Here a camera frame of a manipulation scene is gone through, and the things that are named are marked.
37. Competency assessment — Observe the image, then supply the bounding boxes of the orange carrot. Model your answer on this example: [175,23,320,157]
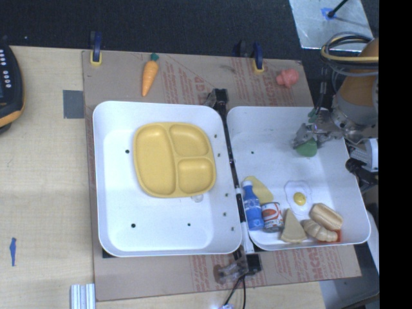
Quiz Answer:
[141,52,160,98]

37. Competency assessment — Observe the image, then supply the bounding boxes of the white plastic tray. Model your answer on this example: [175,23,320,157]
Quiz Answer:
[92,100,243,258]
[225,105,372,252]

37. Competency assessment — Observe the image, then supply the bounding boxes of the yellow flat toy food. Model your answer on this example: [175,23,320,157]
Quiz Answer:
[243,175,275,206]

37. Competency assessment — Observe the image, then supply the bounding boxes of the brown cardboard board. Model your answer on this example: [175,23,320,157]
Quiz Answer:
[81,50,363,303]

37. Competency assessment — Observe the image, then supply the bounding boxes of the yellow divided plate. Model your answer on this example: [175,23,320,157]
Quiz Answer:
[132,121,218,200]

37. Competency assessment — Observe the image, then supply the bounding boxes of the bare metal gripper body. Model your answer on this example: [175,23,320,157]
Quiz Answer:
[310,106,359,142]

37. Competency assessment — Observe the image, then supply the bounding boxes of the yellow cheese wedge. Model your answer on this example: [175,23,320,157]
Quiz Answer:
[280,208,308,245]

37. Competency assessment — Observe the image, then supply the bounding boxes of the tan hot dog bun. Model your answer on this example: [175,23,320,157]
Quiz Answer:
[309,202,344,232]

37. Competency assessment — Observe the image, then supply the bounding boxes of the green toy food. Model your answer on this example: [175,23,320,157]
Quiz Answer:
[295,138,319,158]

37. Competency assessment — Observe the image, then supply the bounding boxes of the tan croissant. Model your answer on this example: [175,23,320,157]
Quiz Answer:
[301,218,339,243]

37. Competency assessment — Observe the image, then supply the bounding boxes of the white fried egg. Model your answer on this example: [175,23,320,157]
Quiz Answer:
[283,180,314,217]

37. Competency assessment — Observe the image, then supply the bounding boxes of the red and white can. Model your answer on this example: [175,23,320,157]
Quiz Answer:
[261,201,285,233]

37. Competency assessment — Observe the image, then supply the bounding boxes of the thin black and white rod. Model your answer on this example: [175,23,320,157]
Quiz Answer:
[220,107,256,254]

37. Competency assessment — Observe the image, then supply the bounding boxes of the blue bottle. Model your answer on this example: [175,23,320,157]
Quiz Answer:
[241,180,265,232]

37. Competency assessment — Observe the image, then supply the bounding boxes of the black block with thin wires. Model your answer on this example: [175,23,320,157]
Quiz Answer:
[213,252,262,285]
[205,88,230,109]

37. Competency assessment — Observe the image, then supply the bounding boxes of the black cylinder on white bracket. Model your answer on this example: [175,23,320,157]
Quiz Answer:
[345,138,380,192]

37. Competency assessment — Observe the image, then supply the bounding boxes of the pink toy food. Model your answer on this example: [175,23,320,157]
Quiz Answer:
[276,68,301,89]

